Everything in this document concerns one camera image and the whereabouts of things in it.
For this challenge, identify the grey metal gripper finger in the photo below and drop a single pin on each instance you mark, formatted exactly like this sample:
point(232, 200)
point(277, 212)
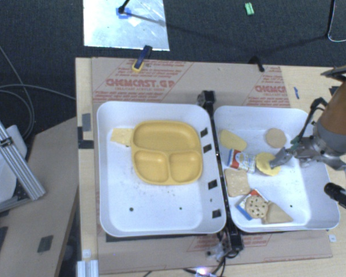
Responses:
point(276, 163)
point(284, 153)

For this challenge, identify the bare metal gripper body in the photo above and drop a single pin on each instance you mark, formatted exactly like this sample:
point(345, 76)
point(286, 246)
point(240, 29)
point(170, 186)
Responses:
point(314, 150)

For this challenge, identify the yellow round toy slice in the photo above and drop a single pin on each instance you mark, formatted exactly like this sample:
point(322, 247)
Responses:
point(263, 161)

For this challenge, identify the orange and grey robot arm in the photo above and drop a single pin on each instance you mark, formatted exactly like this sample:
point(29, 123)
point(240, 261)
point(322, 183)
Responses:
point(340, 114)

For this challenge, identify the tan round biscuit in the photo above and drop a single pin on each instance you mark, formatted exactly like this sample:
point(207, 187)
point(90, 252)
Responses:
point(276, 138)

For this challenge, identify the white plastic tray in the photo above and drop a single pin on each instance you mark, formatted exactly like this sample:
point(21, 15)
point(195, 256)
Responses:
point(291, 189)
point(161, 206)

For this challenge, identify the white red blue small carton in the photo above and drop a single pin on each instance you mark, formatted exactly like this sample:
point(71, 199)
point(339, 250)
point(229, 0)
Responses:
point(242, 160)

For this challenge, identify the tan toy bread slice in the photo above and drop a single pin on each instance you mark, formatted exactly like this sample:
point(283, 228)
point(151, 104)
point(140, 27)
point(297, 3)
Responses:
point(236, 182)

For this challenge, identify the chocolate chip cookie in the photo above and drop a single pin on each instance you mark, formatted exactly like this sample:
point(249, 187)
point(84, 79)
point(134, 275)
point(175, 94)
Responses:
point(256, 206)

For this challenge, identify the yellow oval toy slice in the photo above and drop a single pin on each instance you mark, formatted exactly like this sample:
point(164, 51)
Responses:
point(233, 140)

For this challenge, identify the tan triangular toy bread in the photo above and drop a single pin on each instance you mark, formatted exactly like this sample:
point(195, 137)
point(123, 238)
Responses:
point(276, 215)

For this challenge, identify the white blue red packet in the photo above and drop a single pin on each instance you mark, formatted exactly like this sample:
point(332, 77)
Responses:
point(243, 208)

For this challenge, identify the thin black and white rod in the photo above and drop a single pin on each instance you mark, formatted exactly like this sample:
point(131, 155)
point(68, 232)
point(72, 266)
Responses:
point(219, 160)

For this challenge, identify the yellow divided plate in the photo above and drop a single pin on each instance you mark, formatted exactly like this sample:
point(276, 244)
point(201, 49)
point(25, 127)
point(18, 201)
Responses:
point(167, 151)

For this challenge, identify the brown cardboard board red print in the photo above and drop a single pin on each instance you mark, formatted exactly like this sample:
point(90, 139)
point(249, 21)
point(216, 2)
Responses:
point(161, 79)

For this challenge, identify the yellow square cheese slice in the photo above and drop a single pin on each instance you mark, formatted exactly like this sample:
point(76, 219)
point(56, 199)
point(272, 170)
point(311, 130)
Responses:
point(119, 136)

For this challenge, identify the black cylinder on white bracket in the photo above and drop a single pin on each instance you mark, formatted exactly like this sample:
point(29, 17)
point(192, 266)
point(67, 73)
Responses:
point(338, 193)

